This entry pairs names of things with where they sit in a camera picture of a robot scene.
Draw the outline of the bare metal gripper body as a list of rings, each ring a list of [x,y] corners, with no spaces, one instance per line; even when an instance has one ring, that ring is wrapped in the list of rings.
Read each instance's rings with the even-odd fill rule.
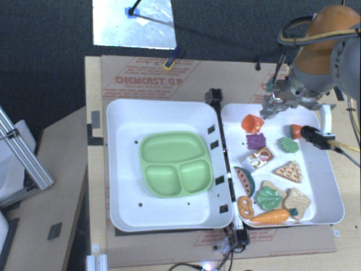
[[[290,108],[303,106],[308,110],[313,110],[323,95],[308,89],[297,79],[276,80],[271,94],[273,98],[287,100]]]

